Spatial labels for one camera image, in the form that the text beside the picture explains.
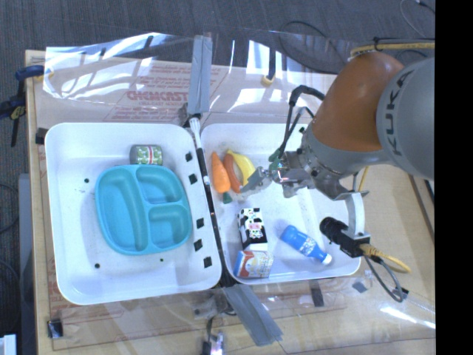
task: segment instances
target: blue bottle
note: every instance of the blue bottle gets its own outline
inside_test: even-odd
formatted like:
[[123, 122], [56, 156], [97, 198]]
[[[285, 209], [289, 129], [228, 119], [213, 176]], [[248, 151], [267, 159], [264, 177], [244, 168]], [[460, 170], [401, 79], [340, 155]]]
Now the blue bottle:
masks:
[[322, 251], [316, 240], [300, 232], [295, 226], [289, 225], [282, 232], [280, 239], [306, 257], [315, 257], [325, 266], [332, 261], [332, 256]]

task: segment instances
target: blue clamp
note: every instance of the blue clamp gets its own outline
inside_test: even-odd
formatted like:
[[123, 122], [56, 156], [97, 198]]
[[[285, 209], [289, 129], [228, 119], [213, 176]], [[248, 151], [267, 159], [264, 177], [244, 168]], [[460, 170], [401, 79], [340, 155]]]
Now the blue clamp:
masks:
[[26, 113], [26, 99], [24, 93], [24, 81], [33, 76], [41, 76], [44, 74], [44, 66], [35, 65], [22, 67], [15, 72], [15, 78], [18, 81], [18, 92], [15, 96], [0, 103], [0, 118], [10, 117], [13, 120], [13, 133], [11, 146], [16, 145], [16, 137], [18, 134], [18, 120]]

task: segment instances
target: blue plate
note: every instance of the blue plate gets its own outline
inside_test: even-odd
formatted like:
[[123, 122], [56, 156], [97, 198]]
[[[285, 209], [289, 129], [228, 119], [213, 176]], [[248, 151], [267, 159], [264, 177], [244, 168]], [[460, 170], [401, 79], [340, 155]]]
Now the blue plate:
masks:
[[95, 204], [105, 241], [126, 255], [168, 251], [192, 231], [186, 191], [170, 169], [129, 164], [102, 172]]

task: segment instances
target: gray carpet floor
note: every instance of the gray carpet floor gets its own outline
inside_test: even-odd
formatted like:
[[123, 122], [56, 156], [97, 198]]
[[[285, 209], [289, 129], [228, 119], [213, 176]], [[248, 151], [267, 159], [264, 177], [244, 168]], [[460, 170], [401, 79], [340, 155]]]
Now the gray carpet floor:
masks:
[[[375, 37], [435, 38], [436, 1], [420, 1], [425, 5], [414, 0], [0, 0], [0, 99], [16, 94], [14, 74], [24, 65], [28, 49], [97, 44], [145, 32], [194, 36], [210, 30], [231, 39], [245, 29], [358, 43]], [[275, 47], [287, 51], [281, 44]], [[306, 50], [299, 54], [310, 61]], [[245, 65], [244, 50], [238, 57]], [[331, 73], [339, 70], [330, 59], [319, 66]], [[28, 172], [25, 121], [20, 118], [14, 147], [13, 122], [0, 121], [0, 336], [17, 334], [20, 348], [21, 327], [15, 318], [20, 297], [13, 276], [21, 271], [14, 189], [18, 176]]]

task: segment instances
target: plastic tray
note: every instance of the plastic tray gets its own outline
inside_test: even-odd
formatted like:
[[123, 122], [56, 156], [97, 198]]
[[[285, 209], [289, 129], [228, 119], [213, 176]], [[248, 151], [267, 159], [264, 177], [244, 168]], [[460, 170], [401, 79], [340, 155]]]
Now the plastic tray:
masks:
[[95, 184], [95, 202], [105, 241], [121, 254], [172, 250], [192, 232], [186, 191], [163, 166], [130, 164], [105, 170]]
[[[163, 167], [175, 173], [186, 192], [192, 230], [178, 247], [129, 256], [111, 248], [102, 235], [95, 184], [105, 170], [129, 164], [129, 151], [137, 143], [161, 146]], [[48, 130], [45, 145], [56, 278], [66, 299], [89, 305], [202, 291], [218, 283], [222, 264], [194, 140], [185, 129], [62, 123]], [[148, 193], [147, 183], [142, 187]], [[162, 210], [151, 211], [153, 219], [169, 217]]]
[[[301, 144], [298, 125], [287, 142], [286, 150], [295, 151]], [[284, 124], [210, 124], [203, 129], [202, 144], [205, 149], [205, 161], [211, 165], [211, 153], [215, 151], [220, 158], [228, 149], [247, 155], [255, 167], [269, 166], [268, 157], [281, 145], [284, 137]], [[224, 204], [222, 195], [212, 189], [215, 215], [222, 238], [225, 266], [240, 283], [265, 284], [283, 283], [296, 280], [321, 279], [352, 274], [360, 266], [360, 258], [351, 258], [340, 251], [336, 244], [329, 244], [320, 232], [319, 224], [327, 216], [348, 222], [348, 211], [344, 201], [333, 201], [316, 189], [300, 189], [297, 196], [284, 198], [282, 187], [272, 183], [258, 194], [242, 199], [232, 191], [233, 201]], [[234, 275], [234, 265], [238, 253], [242, 250], [237, 214], [243, 208], [260, 208], [265, 222], [268, 251], [274, 255], [270, 276], [248, 279]], [[305, 257], [280, 236], [288, 225], [295, 226], [328, 252], [332, 262], [322, 265], [318, 260]]]

